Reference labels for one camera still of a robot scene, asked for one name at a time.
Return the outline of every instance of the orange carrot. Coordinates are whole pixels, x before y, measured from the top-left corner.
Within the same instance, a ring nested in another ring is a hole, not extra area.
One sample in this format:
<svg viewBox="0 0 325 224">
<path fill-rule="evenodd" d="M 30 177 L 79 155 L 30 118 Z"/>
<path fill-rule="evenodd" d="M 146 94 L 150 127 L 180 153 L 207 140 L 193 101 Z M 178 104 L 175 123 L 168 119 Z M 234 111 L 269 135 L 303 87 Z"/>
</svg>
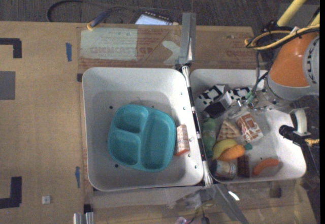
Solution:
<svg viewBox="0 0 325 224">
<path fill-rule="evenodd" d="M 279 160 L 276 158 L 267 158 L 260 161 L 253 169 L 253 175 L 259 175 L 265 168 L 279 165 Z"/>
<path fill-rule="evenodd" d="M 242 145 L 235 145 L 226 151 L 224 151 L 221 156 L 218 158 L 218 160 L 221 161 L 230 161 L 234 160 L 238 157 L 243 156 L 245 153 L 245 147 Z"/>
</svg>

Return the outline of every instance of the white box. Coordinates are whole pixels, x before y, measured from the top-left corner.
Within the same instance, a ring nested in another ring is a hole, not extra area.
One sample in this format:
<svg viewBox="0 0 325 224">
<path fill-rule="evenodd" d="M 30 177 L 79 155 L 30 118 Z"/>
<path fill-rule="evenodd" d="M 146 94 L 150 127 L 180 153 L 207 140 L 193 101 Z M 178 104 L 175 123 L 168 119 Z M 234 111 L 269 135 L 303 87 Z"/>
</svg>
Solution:
<svg viewBox="0 0 325 224">
<path fill-rule="evenodd" d="M 230 87 L 252 86 L 254 70 L 195 70 L 191 76 L 194 100 L 215 84 Z M 193 186 L 203 179 L 203 164 L 183 75 L 172 69 L 91 68 L 82 78 L 85 103 L 89 181 L 98 190 L 115 191 L 151 187 Z M 148 173 L 118 165 L 109 155 L 107 136 L 115 111 L 126 104 L 139 104 L 168 113 L 176 126 L 185 124 L 190 156 L 174 156 L 170 165 L 158 173 Z M 296 179 L 306 172 L 300 147 L 279 135 L 281 125 L 293 125 L 289 115 L 279 111 L 266 114 L 267 130 L 252 162 L 276 154 L 283 166 L 274 176 L 235 179 L 233 182 Z"/>
</svg>

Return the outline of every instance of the banana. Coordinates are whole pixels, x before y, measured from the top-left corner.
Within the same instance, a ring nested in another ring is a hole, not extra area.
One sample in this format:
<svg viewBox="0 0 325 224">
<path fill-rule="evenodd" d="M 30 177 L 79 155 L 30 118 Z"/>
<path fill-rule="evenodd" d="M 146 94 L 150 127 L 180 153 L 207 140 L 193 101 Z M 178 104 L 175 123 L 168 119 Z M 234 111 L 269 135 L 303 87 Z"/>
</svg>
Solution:
<svg viewBox="0 0 325 224">
<path fill-rule="evenodd" d="M 217 143 L 212 148 L 213 156 L 212 159 L 218 159 L 221 154 L 227 149 L 237 145 L 237 142 L 234 139 L 224 139 Z"/>
</svg>

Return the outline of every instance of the teal plastic tray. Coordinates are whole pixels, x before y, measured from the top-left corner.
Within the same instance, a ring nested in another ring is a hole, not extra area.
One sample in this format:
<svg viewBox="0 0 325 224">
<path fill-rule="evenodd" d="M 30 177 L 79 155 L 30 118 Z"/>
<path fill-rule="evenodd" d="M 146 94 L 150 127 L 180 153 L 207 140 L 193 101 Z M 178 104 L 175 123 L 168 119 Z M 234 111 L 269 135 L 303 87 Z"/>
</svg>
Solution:
<svg viewBox="0 0 325 224">
<path fill-rule="evenodd" d="M 120 107 L 113 116 L 108 151 L 121 165 L 159 172 L 171 162 L 175 142 L 176 126 L 168 114 L 129 104 Z"/>
</svg>

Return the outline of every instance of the small white square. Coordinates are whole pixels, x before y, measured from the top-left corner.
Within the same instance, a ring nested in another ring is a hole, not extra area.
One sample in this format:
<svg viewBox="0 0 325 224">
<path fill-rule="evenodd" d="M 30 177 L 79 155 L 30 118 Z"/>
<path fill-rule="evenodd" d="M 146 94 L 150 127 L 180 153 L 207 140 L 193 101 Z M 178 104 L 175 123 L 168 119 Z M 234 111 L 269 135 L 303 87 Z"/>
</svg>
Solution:
<svg viewBox="0 0 325 224">
<path fill-rule="evenodd" d="M 46 195 L 42 197 L 42 203 L 43 204 L 50 204 L 51 203 L 51 196 Z"/>
</svg>

